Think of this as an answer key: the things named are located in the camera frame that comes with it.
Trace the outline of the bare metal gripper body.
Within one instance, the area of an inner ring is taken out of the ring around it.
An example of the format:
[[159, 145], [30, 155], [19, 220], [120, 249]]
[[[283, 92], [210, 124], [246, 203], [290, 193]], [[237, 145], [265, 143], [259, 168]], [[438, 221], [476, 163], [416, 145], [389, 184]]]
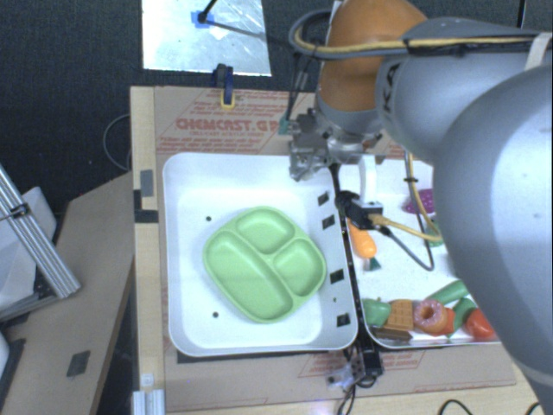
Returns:
[[376, 143], [380, 132], [381, 120], [375, 110], [311, 109], [291, 125], [289, 160], [292, 156], [301, 159], [303, 172], [311, 156], [328, 157], [330, 166], [355, 164], [365, 153], [364, 143]]

